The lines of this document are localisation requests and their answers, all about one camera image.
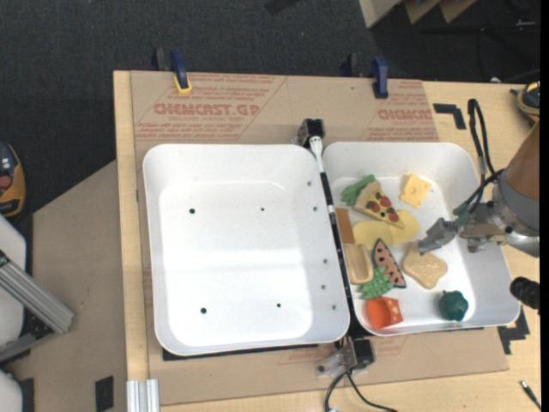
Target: toy watermelon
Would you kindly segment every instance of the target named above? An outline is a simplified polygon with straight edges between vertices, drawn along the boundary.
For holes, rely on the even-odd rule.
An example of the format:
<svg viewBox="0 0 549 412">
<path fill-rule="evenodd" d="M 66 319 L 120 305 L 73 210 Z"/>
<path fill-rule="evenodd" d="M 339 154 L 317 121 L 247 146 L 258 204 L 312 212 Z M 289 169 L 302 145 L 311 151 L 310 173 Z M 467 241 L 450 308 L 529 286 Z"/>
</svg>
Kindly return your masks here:
<svg viewBox="0 0 549 412">
<path fill-rule="evenodd" d="M 406 288 L 406 281 L 401 273 L 401 269 L 382 239 L 376 241 L 371 253 L 371 259 L 375 267 L 385 267 L 385 275 L 389 275 L 389 282 L 393 282 L 395 287 Z"/>
</svg>

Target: empty white tray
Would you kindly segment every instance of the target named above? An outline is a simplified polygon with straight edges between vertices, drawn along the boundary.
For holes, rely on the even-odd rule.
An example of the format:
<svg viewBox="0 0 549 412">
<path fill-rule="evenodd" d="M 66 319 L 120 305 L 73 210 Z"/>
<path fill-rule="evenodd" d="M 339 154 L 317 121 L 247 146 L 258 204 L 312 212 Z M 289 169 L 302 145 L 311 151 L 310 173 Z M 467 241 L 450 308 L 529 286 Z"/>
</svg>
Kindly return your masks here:
<svg viewBox="0 0 549 412">
<path fill-rule="evenodd" d="M 421 228 L 413 240 L 426 236 L 425 231 L 439 218 L 454 220 L 452 210 L 463 203 L 479 186 L 474 163 L 461 147 L 443 142 L 336 142 L 323 154 L 336 207 L 346 207 L 341 192 L 349 185 L 374 174 L 393 207 L 408 210 Z M 399 200 L 408 174 L 431 183 L 431 189 L 419 209 Z M 354 209 L 349 210 L 351 223 L 370 219 Z M 408 243 L 390 247 L 401 265 Z M 519 303 L 510 294 L 512 280 L 501 247 L 485 245 L 483 251 L 469 253 L 467 241 L 456 237 L 448 245 L 432 252 L 448 265 L 448 273 L 433 289 L 421 287 L 404 275 L 407 287 L 393 288 L 384 296 L 399 300 L 403 321 L 376 329 L 365 315 L 365 301 L 359 286 L 352 285 L 354 311 L 362 326 L 379 336 L 453 330 L 510 324 L 519 313 Z M 469 308 L 461 322 L 441 317 L 437 302 L 443 290 L 459 290 Z"/>
<path fill-rule="evenodd" d="M 180 355 L 334 342 L 349 311 L 312 154 L 162 144 L 143 161 L 162 346 Z"/>
</svg>

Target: yellow device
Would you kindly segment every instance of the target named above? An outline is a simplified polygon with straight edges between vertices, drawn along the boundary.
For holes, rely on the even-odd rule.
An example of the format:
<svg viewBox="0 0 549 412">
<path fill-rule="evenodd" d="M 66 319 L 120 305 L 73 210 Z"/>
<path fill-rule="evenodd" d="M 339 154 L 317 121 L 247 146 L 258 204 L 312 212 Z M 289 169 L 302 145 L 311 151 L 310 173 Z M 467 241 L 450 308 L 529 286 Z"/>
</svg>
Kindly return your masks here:
<svg viewBox="0 0 549 412">
<path fill-rule="evenodd" d="M 14 149 L 0 142 L 0 214 L 18 215 L 25 204 L 26 186 L 21 162 Z"/>
</svg>

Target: black floor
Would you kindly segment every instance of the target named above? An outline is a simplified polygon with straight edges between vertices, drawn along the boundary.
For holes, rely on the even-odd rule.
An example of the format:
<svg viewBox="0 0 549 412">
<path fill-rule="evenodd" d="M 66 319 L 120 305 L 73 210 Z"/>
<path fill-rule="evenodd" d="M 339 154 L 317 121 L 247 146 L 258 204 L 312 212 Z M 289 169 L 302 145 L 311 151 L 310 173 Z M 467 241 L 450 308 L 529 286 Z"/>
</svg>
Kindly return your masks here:
<svg viewBox="0 0 549 412">
<path fill-rule="evenodd" d="M 158 46 L 205 72 L 338 76 L 350 53 L 365 76 L 379 55 L 398 78 L 528 82 L 540 68 L 540 29 L 504 28 L 539 23 L 540 0 L 479 0 L 450 24 L 436 8 L 412 25 L 398 5 L 371 29 L 358 0 L 272 2 L 0 0 L 0 140 L 25 168 L 26 212 L 115 159 L 112 72 L 149 70 Z M 439 27 L 467 29 L 422 32 Z"/>
</svg>

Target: toy pizza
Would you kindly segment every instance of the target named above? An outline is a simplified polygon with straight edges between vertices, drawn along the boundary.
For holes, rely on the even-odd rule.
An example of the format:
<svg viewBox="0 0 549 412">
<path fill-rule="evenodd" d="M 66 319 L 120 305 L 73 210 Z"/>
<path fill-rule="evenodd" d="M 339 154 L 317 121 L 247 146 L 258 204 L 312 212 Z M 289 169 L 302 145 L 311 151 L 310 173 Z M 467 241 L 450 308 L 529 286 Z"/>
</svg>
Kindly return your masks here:
<svg viewBox="0 0 549 412">
<path fill-rule="evenodd" d="M 389 198 L 383 193 L 381 184 L 377 180 L 364 187 L 353 208 L 377 220 L 385 221 L 400 229 L 404 228 L 401 218 Z"/>
</svg>

